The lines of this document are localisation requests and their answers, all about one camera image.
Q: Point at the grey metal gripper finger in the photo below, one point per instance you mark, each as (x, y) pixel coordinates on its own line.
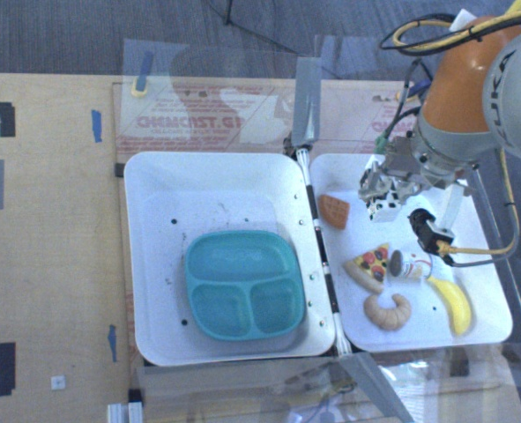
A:
(371, 184)
(402, 190)

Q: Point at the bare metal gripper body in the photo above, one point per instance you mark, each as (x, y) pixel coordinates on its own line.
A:
(407, 161)

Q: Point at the white carton with black spots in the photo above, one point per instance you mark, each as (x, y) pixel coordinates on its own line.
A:
(385, 212)

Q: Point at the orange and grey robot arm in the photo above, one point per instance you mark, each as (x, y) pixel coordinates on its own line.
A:
(458, 86)

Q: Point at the orange waffle biscuit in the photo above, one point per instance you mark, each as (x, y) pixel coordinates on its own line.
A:
(335, 212)

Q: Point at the small white can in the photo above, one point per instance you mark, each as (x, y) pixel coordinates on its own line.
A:
(407, 267)

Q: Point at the toy pizza slice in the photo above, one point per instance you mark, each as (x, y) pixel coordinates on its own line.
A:
(368, 267)

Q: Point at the white plastic tray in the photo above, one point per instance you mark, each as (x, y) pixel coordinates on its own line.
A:
(163, 236)
(476, 289)

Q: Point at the tan toy croissant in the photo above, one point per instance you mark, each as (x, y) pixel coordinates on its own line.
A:
(388, 317)

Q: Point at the yellow banana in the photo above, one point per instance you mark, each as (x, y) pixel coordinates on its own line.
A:
(456, 306)

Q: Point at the teal divided plate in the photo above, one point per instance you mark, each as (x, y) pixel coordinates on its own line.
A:
(242, 289)

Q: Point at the brown cardboard board red print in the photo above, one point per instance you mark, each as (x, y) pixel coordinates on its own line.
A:
(198, 123)

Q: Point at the black cylinder on white bracket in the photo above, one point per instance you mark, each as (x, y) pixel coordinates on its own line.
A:
(427, 232)

